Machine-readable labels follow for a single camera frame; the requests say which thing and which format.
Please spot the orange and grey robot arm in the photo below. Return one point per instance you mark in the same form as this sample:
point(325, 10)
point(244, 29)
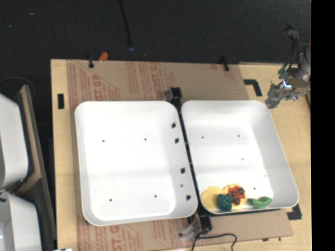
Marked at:
point(309, 47)

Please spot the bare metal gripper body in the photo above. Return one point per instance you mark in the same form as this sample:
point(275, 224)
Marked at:
point(299, 83)

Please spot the thin black rod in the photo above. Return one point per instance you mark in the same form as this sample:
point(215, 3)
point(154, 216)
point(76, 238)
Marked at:
point(189, 150)

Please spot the yellow round biscuit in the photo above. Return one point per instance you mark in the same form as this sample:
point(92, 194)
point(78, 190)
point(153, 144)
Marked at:
point(209, 196)

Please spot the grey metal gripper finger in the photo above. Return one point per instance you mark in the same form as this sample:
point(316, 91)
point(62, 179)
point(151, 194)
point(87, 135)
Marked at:
point(274, 96)
point(290, 95)

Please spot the toy pizza slice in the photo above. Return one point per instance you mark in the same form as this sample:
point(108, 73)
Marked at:
point(236, 193)

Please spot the white plastic tray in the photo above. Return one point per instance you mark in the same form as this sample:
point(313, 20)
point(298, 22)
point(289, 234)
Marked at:
point(230, 150)
point(131, 163)

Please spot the green toy pea pod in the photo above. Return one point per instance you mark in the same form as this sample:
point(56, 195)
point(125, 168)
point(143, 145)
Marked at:
point(260, 202)

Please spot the brown cardboard board, red print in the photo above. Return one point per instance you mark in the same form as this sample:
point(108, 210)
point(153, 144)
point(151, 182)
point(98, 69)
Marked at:
point(146, 80)

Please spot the green toy broccoli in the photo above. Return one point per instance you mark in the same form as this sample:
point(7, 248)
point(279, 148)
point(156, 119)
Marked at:
point(225, 201)

